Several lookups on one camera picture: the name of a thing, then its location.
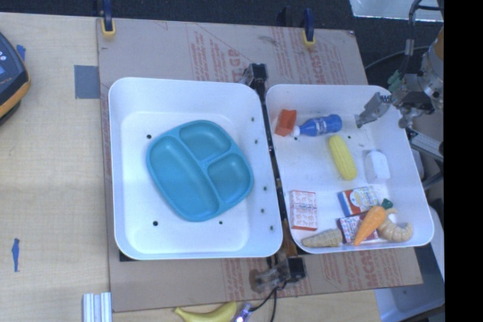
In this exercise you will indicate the white plastic tray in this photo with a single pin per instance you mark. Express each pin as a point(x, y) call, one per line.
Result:
point(188, 237)
point(313, 169)

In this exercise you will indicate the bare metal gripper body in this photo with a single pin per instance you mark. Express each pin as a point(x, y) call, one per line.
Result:
point(419, 99)

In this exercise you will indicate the orange and white carton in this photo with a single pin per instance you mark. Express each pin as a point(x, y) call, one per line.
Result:
point(303, 210)

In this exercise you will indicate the yellow corn cob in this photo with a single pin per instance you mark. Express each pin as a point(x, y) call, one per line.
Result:
point(342, 157)

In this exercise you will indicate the thin black rod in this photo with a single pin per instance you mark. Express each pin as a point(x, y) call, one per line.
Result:
point(272, 156)

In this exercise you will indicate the blue bottle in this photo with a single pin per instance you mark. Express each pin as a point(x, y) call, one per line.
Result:
point(320, 124)

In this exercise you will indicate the beige croissant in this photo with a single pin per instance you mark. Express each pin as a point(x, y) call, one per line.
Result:
point(398, 232)

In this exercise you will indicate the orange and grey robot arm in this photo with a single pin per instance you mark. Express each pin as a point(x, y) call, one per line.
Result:
point(437, 53)

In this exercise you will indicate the beige ice cream cone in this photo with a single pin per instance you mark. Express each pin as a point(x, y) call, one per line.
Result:
point(324, 238)

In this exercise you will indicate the blue red yellow carton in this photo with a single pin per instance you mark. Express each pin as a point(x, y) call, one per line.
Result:
point(356, 199)

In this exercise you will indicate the orange carrot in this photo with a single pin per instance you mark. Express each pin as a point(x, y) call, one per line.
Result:
point(371, 222)

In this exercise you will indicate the brown cardboard board red print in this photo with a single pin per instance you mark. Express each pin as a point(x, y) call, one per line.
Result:
point(158, 49)

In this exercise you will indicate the blue divided plate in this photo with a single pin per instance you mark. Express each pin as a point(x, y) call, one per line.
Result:
point(196, 173)

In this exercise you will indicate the yellow banana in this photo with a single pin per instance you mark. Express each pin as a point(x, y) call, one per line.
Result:
point(211, 314)

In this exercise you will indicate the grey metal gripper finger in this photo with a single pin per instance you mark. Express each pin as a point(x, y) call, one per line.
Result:
point(371, 110)
point(406, 120)

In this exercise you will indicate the red and white packet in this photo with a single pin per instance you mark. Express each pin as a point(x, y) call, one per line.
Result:
point(349, 227)

